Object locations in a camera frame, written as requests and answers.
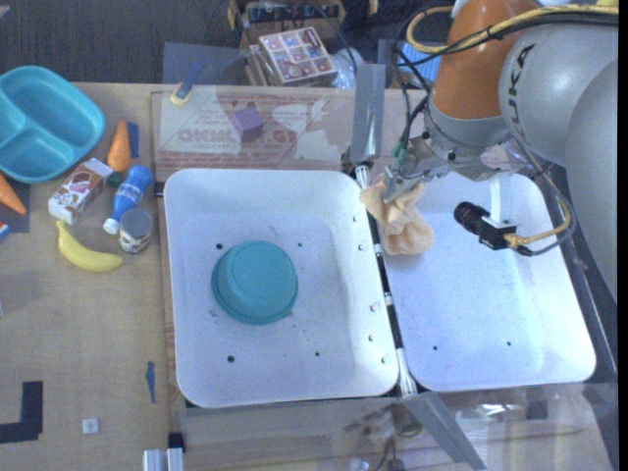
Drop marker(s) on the orange carrot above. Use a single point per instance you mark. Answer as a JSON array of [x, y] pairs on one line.
[[11, 196], [119, 150]]

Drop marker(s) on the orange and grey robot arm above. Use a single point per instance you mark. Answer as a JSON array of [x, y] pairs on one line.
[[554, 91]]

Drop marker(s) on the brown and white carton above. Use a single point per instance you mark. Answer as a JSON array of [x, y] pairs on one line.
[[78, 192]]

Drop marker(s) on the thin black and white rod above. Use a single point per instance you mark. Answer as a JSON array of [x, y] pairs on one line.
[[390, 302]]

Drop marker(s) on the yellow banana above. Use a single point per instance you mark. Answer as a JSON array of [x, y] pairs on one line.
[[86, 258]]

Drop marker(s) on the brown cardboard box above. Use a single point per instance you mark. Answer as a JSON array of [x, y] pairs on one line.
[[289, 3]]

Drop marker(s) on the wooden picture block box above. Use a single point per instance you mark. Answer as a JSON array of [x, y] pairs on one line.
[[297, 57]]

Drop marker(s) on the teal bowl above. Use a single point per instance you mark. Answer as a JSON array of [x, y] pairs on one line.
[[255, 282]]

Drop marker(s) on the brown cardboard board red print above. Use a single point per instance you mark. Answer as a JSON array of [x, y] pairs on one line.
[[196, 135]]

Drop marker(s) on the blue divided plate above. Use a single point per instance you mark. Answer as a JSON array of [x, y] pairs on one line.
[[46, 120]]

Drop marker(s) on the blue bottle white cap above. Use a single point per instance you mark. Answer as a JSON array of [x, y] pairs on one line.
[[130, 192]]

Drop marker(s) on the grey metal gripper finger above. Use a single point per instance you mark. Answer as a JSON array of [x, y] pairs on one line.
[[394, 187], [416, 180]]

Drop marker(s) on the black cylinder on white bracket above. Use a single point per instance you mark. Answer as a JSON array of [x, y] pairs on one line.
[[483, 225]]

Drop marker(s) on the white plastic tray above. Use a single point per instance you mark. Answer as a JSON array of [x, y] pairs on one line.
[[294, 371], [481, 312]]

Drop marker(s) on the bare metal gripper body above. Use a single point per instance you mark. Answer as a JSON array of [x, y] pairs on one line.
[[431, 157]]

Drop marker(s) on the small grey-topped can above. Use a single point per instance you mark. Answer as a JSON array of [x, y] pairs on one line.
[[135, 231]]

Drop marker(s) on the yellow cloth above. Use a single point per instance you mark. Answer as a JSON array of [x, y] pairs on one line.
[[402, 228]]

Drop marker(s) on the purple cube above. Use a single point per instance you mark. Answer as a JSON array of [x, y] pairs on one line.
[[247, 123]]

